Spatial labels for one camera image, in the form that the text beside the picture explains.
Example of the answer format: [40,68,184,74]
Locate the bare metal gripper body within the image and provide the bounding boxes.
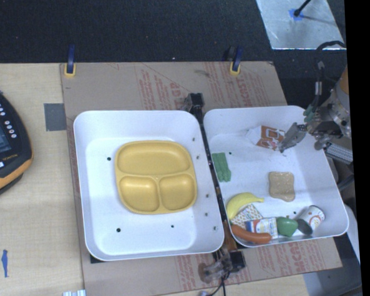
[306,98,353,141]

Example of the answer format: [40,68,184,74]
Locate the orange and white carton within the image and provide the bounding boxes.
[245,124,287,152]

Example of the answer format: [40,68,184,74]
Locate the white plastic tray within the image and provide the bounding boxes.
[72,103,226,264]
[202,101,351,252]

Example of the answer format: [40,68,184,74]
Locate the tan toy bread slice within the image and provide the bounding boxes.
[266,169,296,204]

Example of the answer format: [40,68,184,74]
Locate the white and orange can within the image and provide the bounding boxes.
[295,204,327,236]

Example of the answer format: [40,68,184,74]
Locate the green toy beans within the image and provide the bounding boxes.
[211,152,233,184]

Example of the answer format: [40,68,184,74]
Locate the yellow banana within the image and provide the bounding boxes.
[225,190,267,220]

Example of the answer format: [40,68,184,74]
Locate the thin black and white rod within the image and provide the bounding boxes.
[197,109,233,254]

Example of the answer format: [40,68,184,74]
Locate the green toy pepper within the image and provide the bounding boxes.
[275,215,300,239]

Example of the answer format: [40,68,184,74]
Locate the white and orange packet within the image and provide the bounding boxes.
[244,216,280,242]

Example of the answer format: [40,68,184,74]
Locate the orange sausage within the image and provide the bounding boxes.
[230,222,273,247]

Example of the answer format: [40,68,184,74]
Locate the yellow divided plate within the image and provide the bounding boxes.
[113,137,199,217]

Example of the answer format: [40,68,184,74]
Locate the brown cardboard board red print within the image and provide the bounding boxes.
[59,47,345,296]

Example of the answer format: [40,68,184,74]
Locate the black block with thin wires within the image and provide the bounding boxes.
[200,249,246,282]
[181,92,206,114]

